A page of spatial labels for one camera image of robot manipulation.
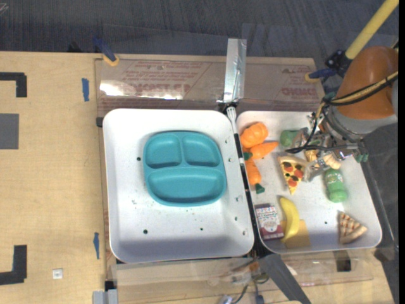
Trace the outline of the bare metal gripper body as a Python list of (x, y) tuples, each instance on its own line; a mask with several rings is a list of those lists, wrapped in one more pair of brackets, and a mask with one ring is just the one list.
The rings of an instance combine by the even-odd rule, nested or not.
[(365, 160), (365, 145), (336, 130), (317, 129), (311, 139), (312, 146), (319, 146), (317, 156), (333, 155), (338, 161), (353, 157), (357, 162)]

